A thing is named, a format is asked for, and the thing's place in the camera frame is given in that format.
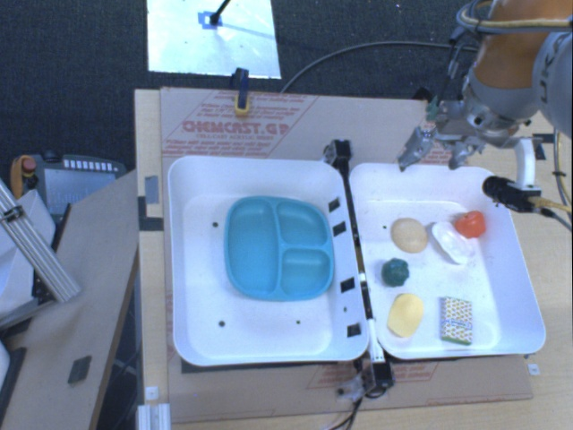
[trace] red tomato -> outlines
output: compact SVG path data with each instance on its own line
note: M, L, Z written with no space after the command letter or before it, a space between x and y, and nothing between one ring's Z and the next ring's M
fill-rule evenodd
M485 232L485 219L480 211L469 211L454 223L454 227L464 237L479 237Z

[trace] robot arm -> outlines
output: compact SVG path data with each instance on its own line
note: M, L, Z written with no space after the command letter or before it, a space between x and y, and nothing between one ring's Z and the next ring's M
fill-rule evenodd
M516 150L517 187L533 184L531 139L515 136L541 109L549 122L571 137L571 11L573 0L475 0L458 13L458 23L481 40L463 87L463 99L442 101L435 126L420 128L398 158L402 170L418 162L439 141L461 166L486 144ZM477 10L491 7L487 19Z

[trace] device screen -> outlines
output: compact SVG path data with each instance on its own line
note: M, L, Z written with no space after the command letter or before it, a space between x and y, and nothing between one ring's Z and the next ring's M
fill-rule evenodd
M52 215L64 215L68 204L84 197L115 180L115 174L106 172L85 172L47 168L46 205Z

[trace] dark floor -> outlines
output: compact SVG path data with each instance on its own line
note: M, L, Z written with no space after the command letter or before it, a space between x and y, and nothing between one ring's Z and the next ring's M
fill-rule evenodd
M447 43L457 10L469 1L271 0L283 79L252 80L251 89L280 91L310 62L343 47L383 40ZM0 0L4 181L14 157L44 150L114 159L132 169L134 90L228 87L228 77L150 73L146 15L146 0ZM468 65L470 55L464 61ZM317 66L290 91L410 98L420 86L438 90L446 63L443 50L368 48ZM447 96L457 93L453 84ZM133 425L131 317L122 349L130 347L118 354L110 385L121 399L107 401L100 428Z

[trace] white tray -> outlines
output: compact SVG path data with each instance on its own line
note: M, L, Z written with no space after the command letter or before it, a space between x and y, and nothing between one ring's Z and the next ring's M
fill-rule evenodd
M171 166L167 182L174 341L183 359L215 366L343 361L364 353L369 335L344 185L335 169L318 161L190 156ZM331 227L346 223L346 232L333 237L335 270L326 293L276 302L247 297L232 286L224 256L227 211L252 195L309 202ZM337 198L340 207L329 212ZM355 287L342 292L340 283L348 279Z
M482 192L491 173L481 168L363 164L350 176L364 267L376 318L377 337L393 356L404 359L528 354L545 341L545 328L508 209ZM419 254L399 250L390 237L392 223L414 218L427 228L481 211L487 230L470 239L474 257L453 263L431 239ZM381 266L391 258L408 262L410 278L390 288ZM415 334L402 339L387 327L389 309L400 293L414 293L424 303ZM471 301L473 342L463 346L440 339L440 297Z

